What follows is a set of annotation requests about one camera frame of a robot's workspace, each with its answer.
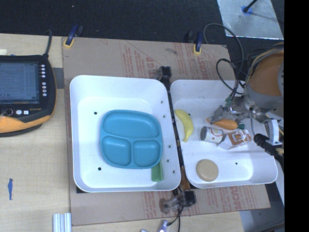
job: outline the dark background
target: dark background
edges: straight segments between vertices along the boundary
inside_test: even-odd
[[[271,0],[284,35],[284,0]],[[184,42],[210,23],[222,24],[217,0],[0,0],[0,33],[67,36],[74,24],[81,37]],[[239,46],[224,28],[209,27],[209,44],[225,44],[232,61]],[[244,52],[271,47],[278,40],[239,38]]]

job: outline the beige round object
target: beige round object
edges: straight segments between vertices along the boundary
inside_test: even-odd
[[[197,175],[202,180],[214,181],[219,174],[219,169],[216,163],[209,159],[200,160],[197,163]]]

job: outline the white tray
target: white tray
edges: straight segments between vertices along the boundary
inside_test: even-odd
[[[181,179],[177,146],[165,86],[154,79],[81,75],[70,84],[73,175],[86,192],[160,191],[175,189]],[[151,169],[109,165],[100,151],[99,130],[111,110],[153,115],[163,137],[163,180],[151,181]]]
[[[234,81],[227,81],[230,87]],[[247,145],[225,150],[215,143],[200,140],[203,126],[219,128],[210,125],[206,118],[220,106],[225,105],[225,99],[230,90],[221,81],[177,80],[172,83],[171,97],[173,109],[183,109],[191,115],[194,132],[185,143],[183,124],[176,116],[176,126],[179,133],[185,172],[189,182],[197,188],[228,187],[252,184],[272,183],[277,178],[277,167],[273,156],[257,146],[253,141],[250,120],[245,120],[245,129],[252,136]],[[266,135],[265,126],[253,120],[254,132]],[[201,159],[214,161],[219,169],[218,177],[212,182],[200,179],[196,173],[196,164]]]

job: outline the screen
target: screen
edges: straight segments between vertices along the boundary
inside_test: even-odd
[[[0,63],[0,104],[40,103],[38,63]]]

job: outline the silver metal sheet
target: silver metal sheet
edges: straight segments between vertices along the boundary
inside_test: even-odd
[[[247,13],[243,8],[253,0],[217,0],[223,25],[238,37],[283,40],[271,0],[258,0]]]

